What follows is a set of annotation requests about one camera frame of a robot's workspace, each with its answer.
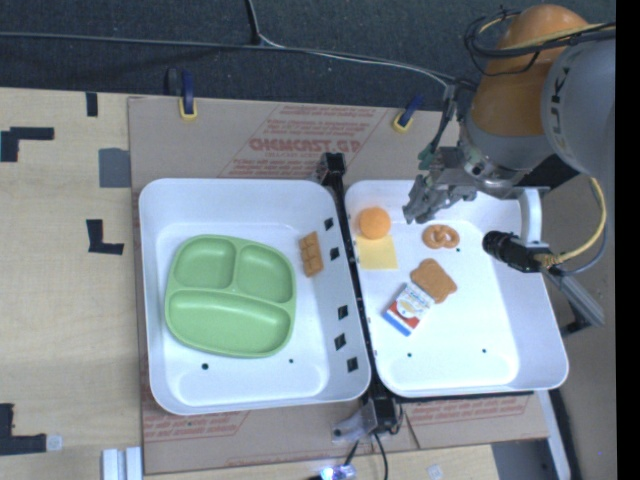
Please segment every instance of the cardboard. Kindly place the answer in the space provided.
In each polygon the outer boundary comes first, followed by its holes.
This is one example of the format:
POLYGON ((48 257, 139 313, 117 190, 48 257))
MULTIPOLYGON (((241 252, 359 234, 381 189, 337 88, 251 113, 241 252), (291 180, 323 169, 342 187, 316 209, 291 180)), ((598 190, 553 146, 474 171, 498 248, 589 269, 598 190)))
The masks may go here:
MULTIPOLYGON (((140 191, 159 178, 314 179, 324 152, 342 152, 345 187, 362 179, 411 179, 417 155, 435 133, 440 114, 418 111, 407 133, 393 130, 401 109, 280 102, 198 100, 198 118, 180 118, 176 97, 128 100, 136 301, 146 474, 244 464, 346 456, 351 443, 333 443, 331 427, 359 402, 182 417, 166 413, 148 388, 141 279, 140 191)), ((442 145, 453 145, 457 125, 442 145)), ((514 439, 544 438, 546 424, 534 394, 404 404, 387 452, 514 439)), ((363 443, 359 454, 373 453, 363 443)))

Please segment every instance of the white tray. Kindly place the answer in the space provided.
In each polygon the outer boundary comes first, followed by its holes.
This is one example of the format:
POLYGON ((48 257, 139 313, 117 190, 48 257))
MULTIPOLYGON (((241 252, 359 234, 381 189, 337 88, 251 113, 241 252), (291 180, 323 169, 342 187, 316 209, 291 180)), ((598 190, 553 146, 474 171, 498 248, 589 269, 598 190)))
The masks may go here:
POLYGON ((143 189, 139 211, 149 376, 167 411, 345 401, 367 389, 371 368, 338 216, 325 188, 310 181, 162 179, 143 189), (325 269, 307 278, 298 240, 312 231, 318 232, 325 269), (291 261, 295 323, 275 355, 224 357, 183 345, 170 333, 164 320, 169 268, 180 244, 201 234, 261 242, 291 261))
POLYGON ((397 270, 365 270, 358 262, 375 362, 382 382, 409 397, 552 389, 564 382, 568 362, 541 274, 523 274, 482 250, 491 230, 520 234, 520 208, 479 193, 441 210, 437 220, 408 225, 402 205, 412 181, 361 181, 346 193, 351 234, 358 256, 357 217, 380 206, 391 216, 390 231, 397 270), (426 247, 427 225, 446 223, 460 234, 459 250, 426 247), (393 328, 382 314, 410 272, 434 258, 458 289, 409 335, 393 328))

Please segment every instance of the black hole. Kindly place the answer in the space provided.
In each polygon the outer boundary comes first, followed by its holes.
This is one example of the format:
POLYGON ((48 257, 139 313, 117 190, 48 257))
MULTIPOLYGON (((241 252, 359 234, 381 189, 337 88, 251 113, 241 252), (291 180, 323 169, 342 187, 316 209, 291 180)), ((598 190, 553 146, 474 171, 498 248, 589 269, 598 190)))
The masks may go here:
POLYGON ((336 350, 340 350, 342 347, 344 347, 347 344, 347 338, 345 338, 344 333, 342 333, 335 340, 333 340, 333 342, 336 345, 336 350))
POLYGON ((353 370, 357 370, 358 369, 358 358, 357 357, 352 357, 351 359, 347 360, 347 371, 348 372, 352 372, 353 370))

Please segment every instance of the green plate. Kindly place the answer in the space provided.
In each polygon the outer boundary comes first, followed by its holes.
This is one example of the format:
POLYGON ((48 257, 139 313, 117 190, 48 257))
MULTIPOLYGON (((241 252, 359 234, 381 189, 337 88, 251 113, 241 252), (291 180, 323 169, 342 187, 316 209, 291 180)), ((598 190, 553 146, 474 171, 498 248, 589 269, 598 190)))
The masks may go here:
POLYGON ((295 306, 295 273, 273 247, 199 235, 171 264, 165 318, 191 347, 235 357, 275 354, 291 338, 295 306))

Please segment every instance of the dark background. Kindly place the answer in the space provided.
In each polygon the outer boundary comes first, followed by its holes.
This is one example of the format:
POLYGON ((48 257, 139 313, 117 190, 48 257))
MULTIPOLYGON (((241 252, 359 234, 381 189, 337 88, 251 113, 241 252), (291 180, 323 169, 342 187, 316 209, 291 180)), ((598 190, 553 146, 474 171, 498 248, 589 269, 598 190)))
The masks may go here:
MULTIPOLYGON (((504 6, 568 7, 616 19, 616 0, 253 0, 276 43, 410 63, 479 79, 467 26, 504 6)), ((0 31, 249 44, 244 0, 0 0, 0 31)), ((442 86, 405 70, 312 55, 0 37, 0 87, 162 94, 169 67, 188 69, 199 97, 401 107, 442 86)))

